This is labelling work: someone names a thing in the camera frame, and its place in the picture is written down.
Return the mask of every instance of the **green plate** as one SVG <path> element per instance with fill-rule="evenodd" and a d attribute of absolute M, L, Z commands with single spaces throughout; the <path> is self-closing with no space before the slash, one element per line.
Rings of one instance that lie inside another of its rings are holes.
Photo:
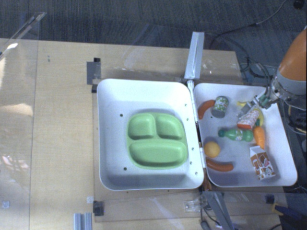
<path fill-rule="evenodd" d="M 184 127 L 173 115 L 140 113 L 132 116 L 127 128 L 128 154 L 145 169 L 171 169 L 188 158 Z"/>

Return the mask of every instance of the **white plastic tray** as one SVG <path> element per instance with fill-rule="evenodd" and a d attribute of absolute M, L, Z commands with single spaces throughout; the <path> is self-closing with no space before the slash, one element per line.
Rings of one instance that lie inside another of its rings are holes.
<path fill-rule="evenodd" d="M 276 172 L 276 176 L 259 181 L 249 158 L 249 147 L 255 146 L 255 141 L 232 141 L 226 137 L 218 137 L 221 128 L 236 128 L 240 107 L 237 101 L 246 102 L 261 93 L 263 87 L 201 83 L 194 89 L 197 107 L 207 100 L 215 100 L 217 96 L 226 96 L 229 106 L 224 118 L 215 118 L 207 110 L 200 120 L 202 142 L 216 141 L 220 154 L 214 159 L 220 162 L 232 162 L 234 169 L 230 172 L 218 172 L 207 169 L 210 180 L 219 187 L 250 187 L 250 186 L 290 186 L 297 180 L 297 172 L 289 143 L 284 131 L 282 119 L 277 104 L 268 110 L 262 109 L 264 115 L 263 128 L 266 134 L 265 148 Z"/>
<path fill-rule="evenodd" d="M 176 82 L 107 79 L 97 88 L 99 117 L 100 179 L 110 190 L 191 189 L 201 185 L 204 174 L 191 97 Z M 183 124 L 188 159 L 173 169 L 144 169 L 128 156 L 126 132 L 137 113 L 160 112 Z"/>

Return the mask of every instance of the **bottle cap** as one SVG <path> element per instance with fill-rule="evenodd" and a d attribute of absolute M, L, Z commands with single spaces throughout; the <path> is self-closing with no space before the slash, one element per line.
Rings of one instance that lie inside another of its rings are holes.
<path fill-rule="evenodd" d="M 224 137 L 225 136 L 225 131 L 220 129 L 219 130 L 219 137 Z"/>

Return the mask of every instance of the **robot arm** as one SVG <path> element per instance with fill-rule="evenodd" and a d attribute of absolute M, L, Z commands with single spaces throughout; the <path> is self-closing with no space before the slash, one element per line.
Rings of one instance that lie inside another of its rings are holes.
<path fill-rule="evenodd" d="M 306 29 L 290 45 L 269 91 L 255 97 L 252 103 L 268 109 L 278 99 L 289 106 L 306 110 Z"/>

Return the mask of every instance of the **toy sausage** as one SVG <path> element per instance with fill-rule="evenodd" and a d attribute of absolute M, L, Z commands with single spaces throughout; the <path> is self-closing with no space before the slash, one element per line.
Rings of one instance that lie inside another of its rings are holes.
<path fill-rule="evenodd" d="M 234 169 L 234 166 L 231 163 L 216 163 L 211 159 L 206 158 L 208 168 L 211 168 L 216 171 L 228 172 Z"/>
<path fill-rule="evenodd" d="M 199 119 L 202 119 L 205 112 L 210 108 L 210 107 L 213 107 L 215 104 L 215 100 L 209 100 L 209 101 L 206 101 L 204 102 L 200 108 L 198 109 L 198 118 Z"/>

